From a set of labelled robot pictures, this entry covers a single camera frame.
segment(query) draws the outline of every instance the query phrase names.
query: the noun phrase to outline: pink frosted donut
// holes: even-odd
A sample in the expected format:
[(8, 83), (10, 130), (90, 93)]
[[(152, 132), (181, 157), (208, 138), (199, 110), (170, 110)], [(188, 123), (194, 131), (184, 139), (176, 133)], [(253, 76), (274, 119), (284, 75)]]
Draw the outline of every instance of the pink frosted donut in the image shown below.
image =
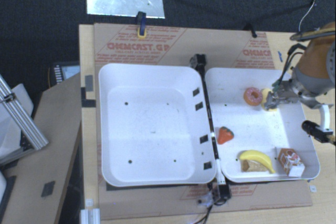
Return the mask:
[(244, 100), (249, 105), (260, 105), (261, 101), (263, 100), (263, 95), (257, 88), (247, 88), (244, 92)]

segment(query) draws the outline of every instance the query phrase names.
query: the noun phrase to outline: gray tape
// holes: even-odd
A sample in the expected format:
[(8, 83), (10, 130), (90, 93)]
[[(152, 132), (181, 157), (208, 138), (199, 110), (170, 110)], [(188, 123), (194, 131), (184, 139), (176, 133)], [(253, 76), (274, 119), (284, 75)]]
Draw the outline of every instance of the gray tape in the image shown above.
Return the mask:
[(93, 91), (93, 75), (85, 76), (85, 90), (87, 92)]

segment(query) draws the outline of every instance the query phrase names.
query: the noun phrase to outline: empty white tray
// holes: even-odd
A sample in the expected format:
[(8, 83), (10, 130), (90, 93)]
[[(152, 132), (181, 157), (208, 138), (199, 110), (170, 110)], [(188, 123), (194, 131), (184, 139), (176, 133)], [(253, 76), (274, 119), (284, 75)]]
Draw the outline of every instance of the empty white tray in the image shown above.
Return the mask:
[[(320, 164), (313, 141), (301, 128), (305, 120), (301, 103), (282, 104), (277, 111), (269, 112), (261, 105), (248, 105), (243, 98), (247, 88), (270, 88), (280, 75), (280, 70), (233, 68), (212, 68), (206, 73), (215, 131), (218, 134), (219, 128), (225, 126), (234, 133), (232, 140), (218, 145), (222, 172), (234, 182), (312, 179), (319, 174)], [(306, 166), (301, 177), (285, 174), (275, 159), (276, 147), (296, 150)], [(239, 155), (245, 150), (267, 154), (276, 173), (242, 172)]]
[(216, 174), (199, 74), (109, 64), (99, 72), (102, 173), (115, 186), (200, 184)]

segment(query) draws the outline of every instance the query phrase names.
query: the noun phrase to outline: toy banana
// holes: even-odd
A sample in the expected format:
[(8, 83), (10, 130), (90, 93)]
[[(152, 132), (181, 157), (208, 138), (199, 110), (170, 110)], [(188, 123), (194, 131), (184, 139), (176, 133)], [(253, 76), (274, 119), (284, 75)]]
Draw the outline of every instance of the toy banana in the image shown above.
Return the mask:
[(264, 165), (272, 174), (275, 173), (275, 171), (272, 167), (272, 161), (271, 161), (270, 157), (268, 157), (263, 152), (255, 151), (255, 150), (244, 151), (240, 155), (239, 159), (241, 161), (251, 160), (251, 161), (259, 162), (260, 164)]

